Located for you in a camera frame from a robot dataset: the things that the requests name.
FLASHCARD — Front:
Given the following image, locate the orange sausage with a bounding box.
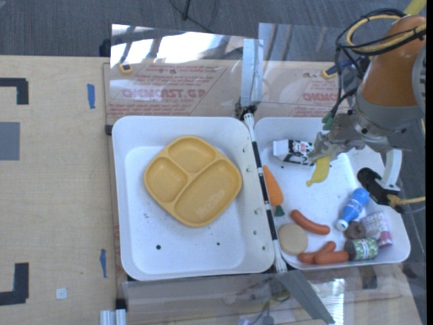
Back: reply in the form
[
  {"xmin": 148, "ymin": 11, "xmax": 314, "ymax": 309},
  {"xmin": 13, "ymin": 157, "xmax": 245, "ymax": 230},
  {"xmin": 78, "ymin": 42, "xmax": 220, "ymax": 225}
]
[
  {"xmin": 298, "ymin": 240, "xmax": 337, "ymax": 265},
  {"xmin": 290, "ymin": 209, "xmax": 332, "ymax": 236},
  {"xmin": 313, "ymin": 249, "xmax": 350, "ymax": 266}
]

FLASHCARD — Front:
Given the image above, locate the white and pink can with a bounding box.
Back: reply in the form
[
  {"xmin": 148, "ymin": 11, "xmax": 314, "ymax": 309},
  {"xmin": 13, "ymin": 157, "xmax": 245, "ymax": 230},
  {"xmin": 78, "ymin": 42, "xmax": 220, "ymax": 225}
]
[{"xmin": 359, "ymin": 211, "xmax": 394, "ymax": 248}]

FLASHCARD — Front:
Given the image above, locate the white and black milk carton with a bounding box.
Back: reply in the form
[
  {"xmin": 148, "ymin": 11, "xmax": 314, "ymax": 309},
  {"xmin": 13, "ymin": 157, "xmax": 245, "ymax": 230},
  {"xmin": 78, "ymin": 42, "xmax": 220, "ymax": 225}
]
[{"xmin": 272, "ymin": 138, "xmax": 316, "ymax": 167}]

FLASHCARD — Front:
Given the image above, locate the brown doughnut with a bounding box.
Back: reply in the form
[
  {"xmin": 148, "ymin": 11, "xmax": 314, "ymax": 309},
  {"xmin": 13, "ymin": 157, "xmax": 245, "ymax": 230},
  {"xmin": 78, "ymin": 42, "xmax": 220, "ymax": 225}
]
[{"xmin": 343, "ymin": 220, "xmax": 367, "ymax": 240}]

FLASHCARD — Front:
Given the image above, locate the green and white can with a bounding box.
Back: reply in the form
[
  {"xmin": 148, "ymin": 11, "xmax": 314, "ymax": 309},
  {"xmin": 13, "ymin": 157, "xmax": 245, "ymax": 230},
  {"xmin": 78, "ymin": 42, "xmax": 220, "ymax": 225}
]
[{"xmin": 344, "ymin": 236, "xmax": 380, "ymax": 262}]

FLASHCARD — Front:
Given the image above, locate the orange carrot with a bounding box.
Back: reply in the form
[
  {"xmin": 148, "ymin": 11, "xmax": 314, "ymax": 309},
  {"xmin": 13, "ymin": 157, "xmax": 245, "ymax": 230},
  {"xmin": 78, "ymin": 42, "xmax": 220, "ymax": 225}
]
[{"xmin": 262, "ymin": 165, "xmax": 286, "ymax": 217}]

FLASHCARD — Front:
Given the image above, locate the yellow divided plate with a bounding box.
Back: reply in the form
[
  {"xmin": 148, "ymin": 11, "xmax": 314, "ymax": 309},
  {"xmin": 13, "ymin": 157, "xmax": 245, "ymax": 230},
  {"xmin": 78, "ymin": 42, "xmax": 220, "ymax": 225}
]
[{"xmin": 143, "ymin": 134, "xmax": 244, "ymax": 229}]

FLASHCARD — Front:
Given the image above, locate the blue bottle with white cap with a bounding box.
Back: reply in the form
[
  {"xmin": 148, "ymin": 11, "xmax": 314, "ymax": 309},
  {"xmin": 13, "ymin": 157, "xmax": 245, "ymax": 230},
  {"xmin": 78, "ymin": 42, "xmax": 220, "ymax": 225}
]
[{"xmin": 335, "ymin": 187, "xmax": 371, "ymax": 232}]

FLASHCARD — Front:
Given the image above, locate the beige round biscuit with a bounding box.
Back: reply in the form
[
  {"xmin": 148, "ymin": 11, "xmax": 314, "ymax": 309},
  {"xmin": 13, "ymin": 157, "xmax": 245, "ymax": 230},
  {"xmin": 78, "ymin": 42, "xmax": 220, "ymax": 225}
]
[{"xmin": 277, "ymin": 222, "xmax": 309, "ymax": 256}]

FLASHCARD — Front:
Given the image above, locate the black cylinder on white bracket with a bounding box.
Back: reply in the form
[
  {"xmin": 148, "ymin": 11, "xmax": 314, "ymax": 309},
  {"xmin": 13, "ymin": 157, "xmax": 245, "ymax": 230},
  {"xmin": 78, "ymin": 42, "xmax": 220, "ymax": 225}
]
[{"xmin": 356, "ymin": 148, "xmax": 404, "ymax": 207}]

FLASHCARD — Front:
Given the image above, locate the thin black and white rod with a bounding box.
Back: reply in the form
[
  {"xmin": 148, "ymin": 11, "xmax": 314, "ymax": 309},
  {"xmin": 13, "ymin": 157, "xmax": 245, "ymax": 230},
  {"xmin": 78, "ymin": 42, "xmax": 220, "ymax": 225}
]
[{"xmin": 243, "ymin": 112, "xmax": 288, "ymax": 274}]

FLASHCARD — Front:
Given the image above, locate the white plastic tray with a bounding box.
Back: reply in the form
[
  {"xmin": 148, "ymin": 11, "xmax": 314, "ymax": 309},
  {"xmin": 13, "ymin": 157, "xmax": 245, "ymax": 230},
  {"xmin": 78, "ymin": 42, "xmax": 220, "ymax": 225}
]
[
  {"xmin": 253, "ymin": 116, "xmax": 412, "ymax": 272},
  {"xmin": 111, "ymin": 114, "xmax": 276, "ymax": 282}
]

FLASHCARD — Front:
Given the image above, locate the yellow banana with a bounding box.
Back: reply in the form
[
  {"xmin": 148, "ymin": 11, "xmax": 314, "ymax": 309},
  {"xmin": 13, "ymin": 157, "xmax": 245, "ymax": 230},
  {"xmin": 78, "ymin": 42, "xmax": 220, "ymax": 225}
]
[{"xmin": 305, "ymin": 154, "xmax": 332, "ymax": 188}]

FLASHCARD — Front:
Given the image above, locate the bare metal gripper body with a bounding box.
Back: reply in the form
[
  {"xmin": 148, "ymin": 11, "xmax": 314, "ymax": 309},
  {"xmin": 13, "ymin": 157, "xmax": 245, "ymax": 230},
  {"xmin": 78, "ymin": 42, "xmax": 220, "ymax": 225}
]
[{"xmin": 325, "ymin": 111, "xmax": 374, "ymax": 151}]

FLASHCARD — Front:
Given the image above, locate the brown cardboard board red print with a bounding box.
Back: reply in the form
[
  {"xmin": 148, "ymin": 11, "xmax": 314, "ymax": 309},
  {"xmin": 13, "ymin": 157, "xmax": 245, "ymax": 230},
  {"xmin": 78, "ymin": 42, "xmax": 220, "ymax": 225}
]
[{"xmin": 102, "ymin": 57, "xmax": 416, "ymax": 313}]

